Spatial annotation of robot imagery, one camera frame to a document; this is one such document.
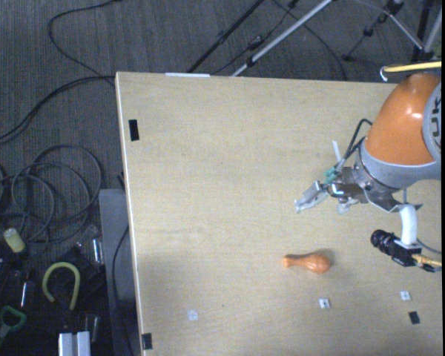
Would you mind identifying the pale yellow small bottle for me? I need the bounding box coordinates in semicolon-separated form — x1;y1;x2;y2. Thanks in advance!
2;227;27;254

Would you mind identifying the orange toy drumstick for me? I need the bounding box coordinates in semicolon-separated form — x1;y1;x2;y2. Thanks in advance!
281;252;332;275

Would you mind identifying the silver tripod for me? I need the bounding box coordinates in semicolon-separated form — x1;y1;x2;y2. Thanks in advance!
231;0;443;78

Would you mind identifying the green handled tool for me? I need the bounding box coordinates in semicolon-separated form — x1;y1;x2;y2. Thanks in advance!
0;306;28;356

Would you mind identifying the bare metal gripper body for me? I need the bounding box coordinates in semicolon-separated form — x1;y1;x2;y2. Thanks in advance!
327;165;423;213

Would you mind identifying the black stand pole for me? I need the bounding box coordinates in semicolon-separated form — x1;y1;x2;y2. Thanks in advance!
186;0;289;74

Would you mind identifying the black cylinder on white bracket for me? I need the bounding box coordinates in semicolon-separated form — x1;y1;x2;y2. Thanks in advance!
369;202;423;268

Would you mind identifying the yellow-green curved handle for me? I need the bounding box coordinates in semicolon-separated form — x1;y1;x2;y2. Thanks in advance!
42;261;82;312

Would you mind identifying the pale wooden board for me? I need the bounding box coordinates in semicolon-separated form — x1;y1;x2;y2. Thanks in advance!
114;71;443;356

